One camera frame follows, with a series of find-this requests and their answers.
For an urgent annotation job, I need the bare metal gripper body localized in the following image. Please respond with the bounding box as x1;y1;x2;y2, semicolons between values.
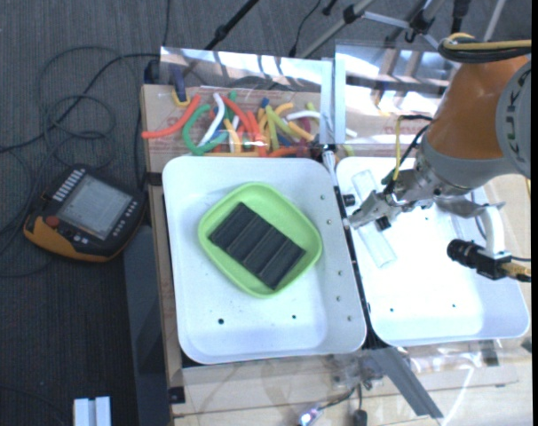
381;168;446;216

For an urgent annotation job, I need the clear plastic tube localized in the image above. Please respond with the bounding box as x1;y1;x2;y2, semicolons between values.
350;169;399;269

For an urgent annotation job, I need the white plastic tray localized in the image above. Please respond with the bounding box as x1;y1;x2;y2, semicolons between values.
335;155;532;349
161;154;368;366

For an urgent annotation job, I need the black ridged block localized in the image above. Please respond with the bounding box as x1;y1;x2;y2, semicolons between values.
207;201;307;291

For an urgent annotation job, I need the white curved foam stick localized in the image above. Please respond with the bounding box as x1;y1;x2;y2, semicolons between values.
286;109;322;124

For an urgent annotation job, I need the yellow-green foam stick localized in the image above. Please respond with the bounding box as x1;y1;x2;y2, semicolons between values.
265;104;281;151

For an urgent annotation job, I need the red foam stick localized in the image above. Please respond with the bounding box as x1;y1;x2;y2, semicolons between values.
246;110;271;157
219;96;253;127

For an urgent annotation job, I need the green plate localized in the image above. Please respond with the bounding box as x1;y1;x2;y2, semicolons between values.
197;181;324;300

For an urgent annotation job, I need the green curved foam stick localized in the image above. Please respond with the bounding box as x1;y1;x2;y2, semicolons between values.
181;103;230;157

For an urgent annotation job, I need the brown cardboard board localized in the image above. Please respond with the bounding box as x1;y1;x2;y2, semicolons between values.
139;83;533;421

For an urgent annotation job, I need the black cylinder on white bracket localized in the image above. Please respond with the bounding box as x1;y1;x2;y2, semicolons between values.
446;203;514;281

